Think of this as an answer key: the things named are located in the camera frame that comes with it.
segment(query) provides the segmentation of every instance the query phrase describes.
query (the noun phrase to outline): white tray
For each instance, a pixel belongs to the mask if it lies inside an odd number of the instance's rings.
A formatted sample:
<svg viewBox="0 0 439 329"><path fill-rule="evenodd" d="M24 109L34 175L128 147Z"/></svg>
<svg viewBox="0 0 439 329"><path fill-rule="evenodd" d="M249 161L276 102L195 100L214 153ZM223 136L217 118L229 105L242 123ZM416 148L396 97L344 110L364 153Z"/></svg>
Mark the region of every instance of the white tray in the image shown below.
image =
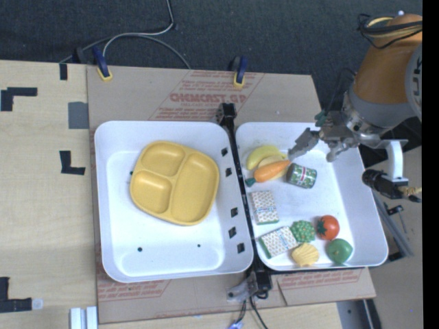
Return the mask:
<svg viewBox="0 0 439 329"><path fill-rule="evenodd" d="M236 133L239 157L244 179L252 177L246 170L248 154L260 145L276 145L287 153L295 145L295 140L310 127L318 130L313 123L244 123ZM313 188L294 186L282 179L255 183L246 187L250 214L253 216L249 193L253 191L272 191L280 221L274 224L257 225L253 221L254 236L258 238L281 226L291 226L294 221L306 220L316 224L322 215L333 215L340 223L337 237L346 239L353 246L353 255L344 266L335 265L325 253L327 241L316 236L312 242L319 251L318 262L308 268L298 267L290 258L289 252L267 258L257 243L261 260L276 271L299 269L330 269L346 267L377 266L388 256L388 244L379 219L370 188L363 184L361 175L364 166L357 149L342 152L335 162L328 163L326 154L329 148L320 141L310 152L295 159L295 163L317 170Z"/></svg>
<svg viewBox="0 0 439 329"><path fill-rule="evenodd" d="M130 172L153 141L172 141L216 161L220 181L208 217L178 226L138 209ZM140 282L237 273L253 260L253 248L226 131L207 122L110 121L95 133L102 262L118 282Z"/></svg>

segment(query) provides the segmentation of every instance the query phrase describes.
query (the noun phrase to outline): yellow plate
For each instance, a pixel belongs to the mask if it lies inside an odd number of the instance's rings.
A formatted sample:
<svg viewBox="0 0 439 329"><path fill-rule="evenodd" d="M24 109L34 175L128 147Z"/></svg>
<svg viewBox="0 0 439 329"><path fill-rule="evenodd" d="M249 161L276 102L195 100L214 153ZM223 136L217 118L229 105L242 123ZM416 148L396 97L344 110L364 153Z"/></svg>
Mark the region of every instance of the yellow plate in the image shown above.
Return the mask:
<svg viewBox="0 0 439 329"><path fill-rule="evenodd" d="M216 162L202 152L168 141L154 141L137 160L130 194L142 211L192 226L209 214L219 178Z"/></svg>

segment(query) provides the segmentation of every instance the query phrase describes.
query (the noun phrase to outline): cardboard sheet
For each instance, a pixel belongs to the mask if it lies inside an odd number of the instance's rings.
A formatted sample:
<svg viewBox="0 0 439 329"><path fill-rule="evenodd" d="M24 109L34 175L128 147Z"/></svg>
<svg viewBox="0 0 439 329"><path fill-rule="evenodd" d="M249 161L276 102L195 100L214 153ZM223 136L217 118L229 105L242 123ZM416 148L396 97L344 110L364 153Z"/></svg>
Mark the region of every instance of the cardboard sheet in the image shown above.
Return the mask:
<svg viewBox="0 0 439 329"><path fill-rule="evenodd" d="M100 257L99 211L95 174L94 133L113 120L214 121L222 102L233 102L235 124L249 121L312 122L320 106L308 75L246 74L242 89L233 73L178 69L111 67L113 79L103 82L87 67L91 175L97 261L99 322L112 323L204 313L238 311L227 302L227 289L244 273L122 284L111 280ZM273 289L260 308L315 304L374 297L368 269L298 272L272 276Z"/></svg>

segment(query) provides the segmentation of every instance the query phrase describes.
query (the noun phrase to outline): blue clamp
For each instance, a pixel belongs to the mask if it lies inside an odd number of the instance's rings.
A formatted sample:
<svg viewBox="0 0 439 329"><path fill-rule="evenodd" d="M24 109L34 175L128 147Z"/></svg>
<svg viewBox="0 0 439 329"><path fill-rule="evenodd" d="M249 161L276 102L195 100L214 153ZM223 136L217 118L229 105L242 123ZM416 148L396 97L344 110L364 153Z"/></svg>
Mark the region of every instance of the blue clamp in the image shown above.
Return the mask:
<svg viewBox="0 0 439 329"><path fill-rule="evenodd" d="M247 57L241 56L238 69L233 78L233 85L236 86L237 88L242 88L244 86L245 83L244 73L246 72L247 63L248 63Z"/></svg>
<svg viewBox="0 0 439 329"><path fill-rule="evenodd" d="M97 72L104 82L108 82L112 79L112 73L108 68L105 57L98 47L94 46L92 50L97 64Z"/></svg>

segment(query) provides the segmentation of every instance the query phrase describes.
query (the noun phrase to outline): green can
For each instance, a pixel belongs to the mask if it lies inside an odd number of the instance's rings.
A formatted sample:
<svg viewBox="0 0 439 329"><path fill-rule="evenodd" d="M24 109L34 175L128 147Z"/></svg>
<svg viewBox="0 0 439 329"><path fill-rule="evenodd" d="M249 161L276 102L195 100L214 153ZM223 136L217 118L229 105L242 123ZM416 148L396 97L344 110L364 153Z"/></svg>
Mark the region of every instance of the green can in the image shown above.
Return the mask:
<svg viewBox="0 0 439 329"><path fill-rule="evenodd" d="M316 183L317 171L291 163L286 174L287 183L310 189Z"/></svg>

